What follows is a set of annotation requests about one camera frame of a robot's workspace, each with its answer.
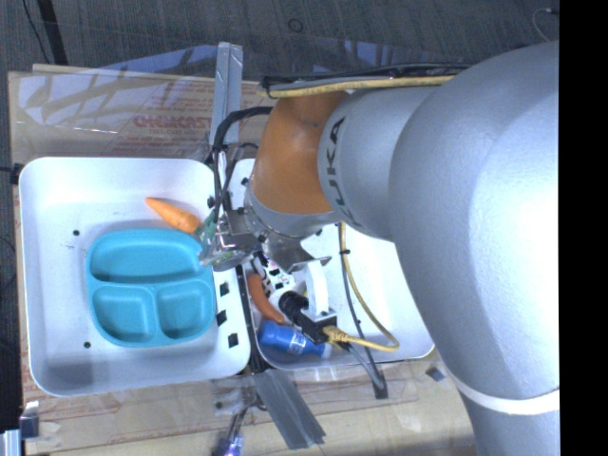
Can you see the blue bottle with white cap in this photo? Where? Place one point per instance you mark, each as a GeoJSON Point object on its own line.
{"type": "Point", "coordinates": [280, 340]}

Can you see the brown cardboard board, red print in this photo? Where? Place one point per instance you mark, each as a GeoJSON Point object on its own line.
{"type": "Point", "coordinates": [142, 416]}

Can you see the orange carrot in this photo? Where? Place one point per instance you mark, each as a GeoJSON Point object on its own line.
{"type": "Point", "coordinates": [171, 213]}

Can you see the white plastic tray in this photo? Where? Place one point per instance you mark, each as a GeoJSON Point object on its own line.
{"type": "Point", "coordinates": [62, 273]}
{"type": "Point", "coordinates": [375, 273]}

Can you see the blue divided plate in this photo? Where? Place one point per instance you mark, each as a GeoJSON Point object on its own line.
{"type": "Point", "coordinates": [142, 259]}

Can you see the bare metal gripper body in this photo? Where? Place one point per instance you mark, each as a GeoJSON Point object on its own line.
{"type": "Point", "coordinates": [237, 242]}

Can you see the black cylinder on white bracket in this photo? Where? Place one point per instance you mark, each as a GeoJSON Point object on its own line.
{"type": "Point", "coordinates": [317, 283]}

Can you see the orange-red sausage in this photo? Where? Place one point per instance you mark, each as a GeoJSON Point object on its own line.
{"type": "Point", "coordinates": [266, 304]}

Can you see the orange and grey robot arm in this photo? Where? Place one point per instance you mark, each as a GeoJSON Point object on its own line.
{"type": "Point", "coordinates": [456, 197]}

